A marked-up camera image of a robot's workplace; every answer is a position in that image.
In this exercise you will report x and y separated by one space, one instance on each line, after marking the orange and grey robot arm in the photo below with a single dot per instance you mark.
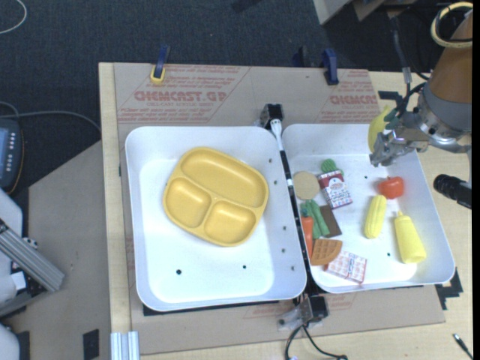
452 73

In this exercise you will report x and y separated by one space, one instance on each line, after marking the tan round biscuit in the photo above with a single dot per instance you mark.
305 185

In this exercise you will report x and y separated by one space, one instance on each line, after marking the black pen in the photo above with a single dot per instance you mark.
462 345

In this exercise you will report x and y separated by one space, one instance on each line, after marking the orange and white packet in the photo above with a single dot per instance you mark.
347 266

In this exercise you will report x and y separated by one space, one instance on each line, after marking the brown cardboard board red print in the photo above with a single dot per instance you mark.
232 92

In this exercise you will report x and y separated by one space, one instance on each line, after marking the red and white carton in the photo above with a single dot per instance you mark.
335 190

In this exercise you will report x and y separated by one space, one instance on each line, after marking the orange-red toy tomato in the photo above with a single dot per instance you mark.
392 187

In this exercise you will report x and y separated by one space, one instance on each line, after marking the orange waffle piece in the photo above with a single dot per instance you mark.
325 251

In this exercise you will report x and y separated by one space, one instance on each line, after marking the yellow corn cob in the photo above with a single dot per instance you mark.
375 216

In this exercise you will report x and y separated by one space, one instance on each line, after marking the white plastic tray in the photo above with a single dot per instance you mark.
352 152
210 276

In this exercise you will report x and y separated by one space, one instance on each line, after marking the yellow squeeze bottle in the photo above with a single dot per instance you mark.
409 240

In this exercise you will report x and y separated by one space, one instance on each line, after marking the green ribbed toy vegetable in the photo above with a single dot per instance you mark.
329 166

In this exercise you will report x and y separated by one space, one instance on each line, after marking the yellow divided plate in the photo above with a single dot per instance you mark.
215 195

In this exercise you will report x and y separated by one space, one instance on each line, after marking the thin black and white rod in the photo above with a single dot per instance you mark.
288 171

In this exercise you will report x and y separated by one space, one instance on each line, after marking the brown chocolate bar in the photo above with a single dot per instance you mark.
333 223

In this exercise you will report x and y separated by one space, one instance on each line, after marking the yellow banana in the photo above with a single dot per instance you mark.
375 129

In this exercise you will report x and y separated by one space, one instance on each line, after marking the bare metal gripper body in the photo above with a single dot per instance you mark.
437 133

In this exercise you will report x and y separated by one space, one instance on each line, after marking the orange carrot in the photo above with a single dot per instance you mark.
307 231

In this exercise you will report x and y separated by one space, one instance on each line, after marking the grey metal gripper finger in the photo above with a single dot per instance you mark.
396 152
378 152

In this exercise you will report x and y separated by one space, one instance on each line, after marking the green toy bean pods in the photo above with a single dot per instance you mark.
315 219

